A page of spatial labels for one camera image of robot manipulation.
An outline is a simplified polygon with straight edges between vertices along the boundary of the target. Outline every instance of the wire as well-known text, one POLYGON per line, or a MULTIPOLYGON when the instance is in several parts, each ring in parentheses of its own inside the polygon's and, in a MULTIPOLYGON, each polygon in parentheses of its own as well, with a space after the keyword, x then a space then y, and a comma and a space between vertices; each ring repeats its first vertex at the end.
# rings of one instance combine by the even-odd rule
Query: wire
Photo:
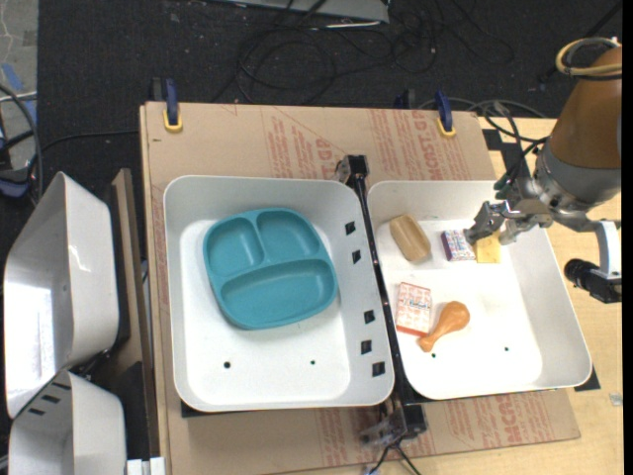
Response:
MULTIPOLYGON (((28 93, 17 93, 16 96, 20 99, 20 100, 35 100, 38 98, 38 92, 37 91, 30 91, 28 93)), ((3 102, 9 102, 12 101, 13 98, 11 97, 0 97, 0 103, 3 102)))
POLYGON ((376 25, 380 25, 380 21, 368 21, 365 23, 340 23, 334 25, 325 25, 326 28, 329 29, 340 29, 340 28, 363 28, 363 27, 374 27, 376 25))
POLYGON ((397 440, 395 440, 394 442, 392 442, 389 445, 387 445, 385 447, 385 449, 383 450, 383 453, 380 456, 380 459, 378 460, 376 465, 371 470, 369 470, 366 475, 374 475, 374 474, 376 474, 378 472, 378 469, 385 462, 385 459, 387 458, 387 454, 389 453, 389 451, 391 449, 397 451, 400 454, 402 459, 408 464, 408 467, 413 471, 413 473, 415 475, 422 475, 421 472, 417 468, 415 468, 415 466, 411 462, 410 458, 403 451, 403 448, 401 447, 402 441, 403 441, 403 439, 400 437, 397 440))
POLYGON ((590 67, 573 67, 570 65, 572 57, 581 48, 590 45, 603 45, 609 48, 619 48, 620 43, 613 39, 607 39, 604 37, 585 37, 572 41, 566 46, 562 47, 556 55, 556 68, 559 72, 569 75, 571 77, 582 76, 584 79, 593 78, 594 80, 611 80, 622 78, 622 63, 611 63, 608 65, 595 65, 590 67), (603 78, 603 74, 616 74, 619 72, 619 76, 609 76, 603 78))
POLYGON ((32 135, 33 135, 33 131, 32 130, 27 130, 25 132, 22 132, 21 134, 17 134, 13 138, 10 138, 9 140, 5 141, 4 145, 0 142, 0 150, 1 149, 11 149, 17 143, 21 143, 22 141, 28 139, 32 135))
POLYGON ((497 182, 495 183, 495 189, 498 190, 498 198, 504 198, 507 190, 512 186, 514 181, 516 181, 516 178, 518 178, 518 175, 521 171, 523 160, 528 155, 528 153, 530 153, 531 151, 538 151, 538 146, 546 143, 548 139, 549 136, 546 138, 541 138, 540 140, 533 142, 530 146, 524 149, 521 152, 521 156, 518 158, 516 163, 513 164, 512 167, 509 167, 505 174, 503 174, 501 178, 497 180, 497 182))
POLYGON ((62 138, 55 139, 54 141, 48 142, 42 147, 42 153, 48 151, 52 147, 60 144, 66 143, 68 141, 74 141, 77 139, 88 139, 88 138, 108 138, 111 136, 128 136, 130 134, 138 134, 138 129, 129 129, 129 130, 121 130, 121 131, 112 131, 112 132, 93 132, 87 134, 73 134, 70 136, 64 136, 62 138))
POLYGON ((452 21, 446 20, 444 16, 444 9, 440 5, 439 0, 433 0, 437 12, 439 13, 439 20, 433 20, 433 24, 438 27, 436 29, 436 36, 446 33, 450 34, 453 39, 460 42, 468 52, 475 56, 478 60, 489 64, 510 64, 514 61, 515 53, 514 48, 504 39, 495 36, 494 34, 484 30, 474 19, 475 10, 477 8, 478 0, 470 0, 466 2, 467 5, 461 3, 461 0, 449 0, 452 8, 457 10, 458 16, 452 21), (458 30, 460 27, 471 26, 476 30, 477 43, 472 44, 473 41, 467 39, 467 35, 463 30, 458 30), (477 52, 475 46, 482 43, 483 39, 492 39, 494 42, 501 45, 501 48, 494 46, 483 52, 477 52))
POLYGON ((31 113, 29 112, 29 109, 27 108, 25 103, 22 100, 20 100, 18 95, 13 90, 11 90, 10 88, 7 88, 4 84, 0 83, 0 91, 4 92, 7 96, 9 96, 13 100, 13 102, 15 102, 16 106, 18 106, 18 109, 20 109, 24 117, 27 119, 29 128, 31 129, 31 132, 33 133, 33 141, 35 143, 36 152, 35 152, 32 162, 29 165, 29 170, 31 173, 33 173, 33 167, 35 163, 37 163, 38 186, 37 186, 37 192, 36 192, 36 202, 38 202, 40 198, 42 197, 42 194, 44 193, 44 164, 42 160, 42 147, 40 144, 40 136, 38 134, 38 127, 35 121, 33 120, 33 117, 31 116, 31 113))
MULTIPOLYGON (((484 100, 482 102, 473 102, 472 100, 468 100, 468 99, 449 97, 448 100, 449 102, 458 102, 461 104, 468 105, 468 107, 465 109, 466 111, 475 111, 476 113, 478 113, 479 116, 485 118, 486 121, 493 128, 495 128, 497 131, 501 132, 502 134, 505 134, 507 136, 510 136, 520 141, 525 141, 527 143, 540 142, 540 139, 527 138, 520 134, 520 132, 518 131, 518 126, 516 125, 516 122, 514 121, 514 118, 512 117, 510 111, 505 106, 506 105, 514 106, 514 107, 522 109, 523 111, 527 113, 531 113, 532 115, 537 116, 538 118, 547 118, 547 116, 545 116, 543 113, 540 113, 536 109, 533 109, 519 102, 514 102, 512 100, 503 100, 503 99, 491 99, 491 100, 484 100), (506 118, 511 127, 511 131, 504 129, 499 124, 497 124, 493 120, 493 116, 506 118)), ((417 106, 417 109, 427 109, 427 108, 435 107, 435 106, 436 106, 435 99, 429 99, 426 102, 417 106)))

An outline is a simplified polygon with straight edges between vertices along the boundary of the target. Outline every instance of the white container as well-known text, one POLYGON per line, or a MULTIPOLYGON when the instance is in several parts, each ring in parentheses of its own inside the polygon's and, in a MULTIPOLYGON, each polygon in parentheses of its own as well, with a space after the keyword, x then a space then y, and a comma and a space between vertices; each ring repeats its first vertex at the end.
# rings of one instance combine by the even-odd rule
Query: white container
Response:
POLYGON ((10 475, 122 475, 126 462, 121 402, 65 370, 11 425, 10 475))
POLYGON ((164 213, 174 379, 187 405, 202 412, 356 407, 390 396, 387 328, 350 188, 326 180, 183 176, 166 188, 164 213), (214 223, 263 208, 292 209, 310 220, 334 265, 338 294, 313 317, 246 331, 223 317, 202 245, 214 223))
POLYGON ((15 418, 60 369, 110 348, 118 328, 110 211, 59 172, 5 266, 9 416, 15 418))
POLYGON ((501 263, 447 260, 441 233, 471 227, 486 200, 498 202, 493 182, 386 181, 369 191, 393 312, 398 287, 408 282, 431 289, 433 303, 460 301, 471 314, 463 330, 441 337, 428 353, 416 336, 398 332, 408 382, 435 400, 583 384, 591 360, 545 230, 502 246, 501 263), (389 221, 404 214, 431 242, 432 257, 418 264, 405 259, 390 234, 389 221))

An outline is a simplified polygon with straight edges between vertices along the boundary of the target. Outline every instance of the black carpet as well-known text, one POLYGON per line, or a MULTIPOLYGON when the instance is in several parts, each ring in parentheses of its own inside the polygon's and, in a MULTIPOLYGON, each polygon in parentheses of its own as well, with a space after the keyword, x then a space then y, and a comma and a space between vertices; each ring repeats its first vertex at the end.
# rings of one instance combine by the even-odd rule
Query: black carpet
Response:
MULTIPOLYGON (((64 171, 100 195, 128 167, 142 214, 135 132, 156 76, 173 77, 188 102, 389 108, 405 90, 418 106, 440 89, 556 118, 574 87, 550 71, 557 52, 596 27, 622 40, 621 11, 609 15, 619 1, 394 0, 390 25, 317 31, 341 20, 191 0, 40 0, 43 146, 109 134, 45 148, 45 184, 64 171)), ((0 261, 32 210, 0 199, 0 261)))

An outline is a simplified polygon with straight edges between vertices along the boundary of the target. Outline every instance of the black cable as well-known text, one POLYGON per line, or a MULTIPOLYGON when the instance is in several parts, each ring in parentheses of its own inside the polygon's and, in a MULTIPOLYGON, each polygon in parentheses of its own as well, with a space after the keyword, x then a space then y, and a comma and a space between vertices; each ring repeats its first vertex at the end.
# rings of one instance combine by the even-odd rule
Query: black cable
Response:
MULTIPOLYGON (((473 102, 471 100, 460 99, 460 98, 455 98, 455 97, 448 97, 448 100, 449 102, 459 102, 461 104, 467 104, 468 108, 466 108, 466 111, 477 112, 479 116, 486 119, 486 121, 491 125, 491 127, 493 127, 498 132, 501 132, 502 134, 515 138, 518 141, 524 141, 526 143, 540 143, 541 142, 541 139, 527 138, 525 136, 522 136, 518 130, 518 126, 516 125, 514 118, 510 114, 509 110, 506 107, 504 107, 504 105, 516 106, 523 109, 524 111, 528 113, 533 114, 534 116, 537 116, 538 118, 547 118, 545 115, 536 111, 535 109, 532 109, 529 106, 520 104, 518 102, 513 102, 511 100, 485 100, 482 102, 473 102), (512 127, 512 132, 507 129, 504 129, 503 127, 501 127, 500 125, 498 125, 496 122, 493 121, 494 115, 491 114, 491 109, 495 109, 497 116, 507 119, 508 123, 512 127)), ((435 99, 430 99, 420 104, 419 106, 417 106, 417 109, 426 109, 429 107, 435 107, 436 104, 437 103, 435 102, 435 99)))
POLYGON ((0 140, 4 140, 7 135, 7 130, 4 128, 4 120, 2 118, 2 113, 0 112, 0 140))
POLYGON ((622 74, 575 75, 574 78, 584 79, 585 81, 618 81, 622 79, 622 74))
POLYGON ((42 197, 42 194, 44 193, 44 164, 43 164, 43 159, 42 159, 42 147, 40 144, 40 136, 38 134, 38 126, 33 120, 33 117, 31 116, 31 113, 29 112, 29 108, 27 108, 26 104, 22 100, 20 100, 18 95, 13 90, 11 90, 10 88, 7 88, 4 84, 0 83, 0 91, 3 91, 6 95, 11 97, 11 99, 15 102, 16 106, 18 106, 18 109, 20 109, 24 117, 27 119, 29 128, 31 129, 31 132, 33 133, 33 141, 35 143, 36 152, 31 164, 29 165, 29 171, 31 174, 33 172, 33 167, 35 163, 37 163, 38 186, 37 186, 36 199, 39 201, 40 198, 42 197))
POLYGON ((383 453, 380 456, 380 459, 378 459, 378 462, 376 463, 376 465, 370 471, 367 472, 367 475, 374 475, 375 473, 378 472, 378 469, 383 465, 383 463, 385 462, 385 459, 387 459, 387 454, 389 454, 389 451, 391 449, 397 451, 400 454, 402 459, 407 463, 408 467, 413 471, 415 475, 422 475, 421 472, 417 468, 415 468, 410 458, 403 451, 403 448, 401 447, 402 441, 403 440, 399 438, 393 443, 390 443, 389 445, 387 445, 385 449, 383 450, 383 453))
POLYGON ((32 135, 33 135, 33 130, 27 130, 25 132, 22 132, 21 134, 17 134, 16 136, 13 136, 9 140, 5 141, 4 145, 0 145, 0 150, 1 149, 11 149, 17 143, 21 143, 22 141, 28 139, 32 135))
MULTIPOLYGON (((442 6, 440 5, 439 0, 433 0, 440 14, 440 21, 437 24, 440 25, 441 28, 438 30, 438 35, 443 34, 443 33, 448 33, 452 35, 457 41, 462 43, 464 48, 470 54, 472 54, 477 59, 485 63, 489 63, 493 65, 499 65, 499 64, 508 65, 514 61, 514 57, 515 57, 514 48, 504 39, 484 30, 484 28, 482 28, 472 18, 475 12, 475 9, 477 7, 477 0, 472 0, 472 4, 468 8, 464 7, 458 0, 449 0, 449 1, 453 4, 454 8, 457 9, 457 12, 458 12, 458 18, 453 22, 447 22, 445 20, 444 13, 442 11, 442 6), (488 39, 492 39, 495 42, 499 43, 506 49, 507 55, 505 57, 501 57, 500 59, 494 59, 492 54, 478 53, 475 50, 475 48, 463 37, 463 35, 457 32, 457 29, 461 27, 462 25, 470 25, 473 28, 475 28, 475 30, 477 30, 478 38, 486 37, 488 39)), ((491 47, 491 52, 496 52, 497 50, 498 50, 498 47, 491 47)))
POLYGON ((128 136, 129 134, 138 134, 138 129, 129 129, 129 130, 112 131, 112 132, 93 132, 93 133, 87 133, 87 134, 73 134, 70 136, 57 138, 51 142, 48 142, 47 144, 42 146, 42 153, 44 153, 45 151, 51 149, 52 147, 60 143, 66 143, 68 141, 74 141, 77 139, 108 138, 111 136, 128 136))
POLYGON ((497 182, 502 182, 504 180, 505 185, 509 186, 512 183, 514 183, 514 181, 516 181, 516 178, 518 177, 519 172, 521 171, 521 165, 523 163, 523 160, 525 159, 525 157, 534 150, 538 150, 538 146, 541 144, 544 144, 547 139, 549 139, 549 137, 547 138, 541 138, 540 140, 537 140, 536 142, 533 142, 530 146, 528 146, 526 149, 524 149, 521 152, 520 157, 518 158, 518 160, 516 161, 516 163, 514 163, 512 165, 512 167, 510 167, 507 172, 501 177, 501 179, 497 182))
MULTIPOLYGON (((270 29, 254 33, 238 46, 232 73, 213 95, 212 101, 221 100, 226 91, 235 84, 243 99, 249 103, 269 104, 273 103, 271 99, 274 99, 276 103, 282 104, 313 104, 337 80, 346 76, 390 66, 413 75, 427 72, 439 57, 438 36, 447 31, 455 34, 456 32, 451 30, 452 27, 471 24, 480 31, 478 35, 496 39, 469 16, 475 10, 477 0, 468 0, 466 3, 463 3, 463 0, 450 0, 458 14, 457 20, 450 23, 444 20, 438 3, 436 5, 440 12, 439 21, 420 3, 420 0, 395 0, 396 5, 391 6, 389 10, 393 23, 387 29, 382 25, 376 25, 372 30, 350 28, 344 31, 308 23, 326 1, 317 0, 298 20, 291 20, 289 16, 294 15, 290 10, 293 0, 289 0, 286 8, 281 10, 270 24, 270 29), (369 61, 358 60, 348 68, 341 68, 338 64, 340 59, 345 57, 345 50, 339 49, 336 53, 328 51, 323 46, 325 41, 321 40, 321 34, 336 35, 358 54, 369 58, 369 61), (370 52, 376 50, 377 38, 381 38, 382 45, 387 48, 380 53, 370 52), (289 78, 284 75, 285 70, 277 66, 280 64, 278 60, 281 54, 285 57, 290 55, 301 58, 304 63, 307 58, 311 58, 314 63, 310 63, 309 68, 301 75, 289 78)), ((489 55, 479 54, 464 39, 458 39, 475 56, 488 60, 489 55)), ((513 50, 509 45, 505 45, 513 57, 513 50)))

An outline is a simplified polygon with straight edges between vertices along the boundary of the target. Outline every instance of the hole in tray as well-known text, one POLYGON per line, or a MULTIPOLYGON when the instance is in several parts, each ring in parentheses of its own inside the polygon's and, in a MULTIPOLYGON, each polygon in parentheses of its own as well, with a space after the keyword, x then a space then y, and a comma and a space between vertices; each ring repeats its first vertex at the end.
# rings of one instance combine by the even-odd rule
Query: hole in tray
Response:
POLYGON ((64 391, 69 391, 70 390, 70 386, 69 385, 60 384, 59 382, 52 382, 52 385, 54 385, 55 387, 59 387, 59 389, 63 389, 64 391))
POLYGON ((385 373, 384 362, 374 362, 372 364, 372 376, 379 376, 385 373))
POLYGON ((57 403, 59 403, 61 401, 59 398, 57 398, 55 396, 51 396, 50 394, 43 395, 42 399, 45 400, 45 401, 48 401, 50 403, 55 403, 55 404, 57 404, 57 403))
POLYGON ((360 342, 360 354, 363 355, 365 353, 369 353, 372 351, 372 340, 365 339, 360 342))

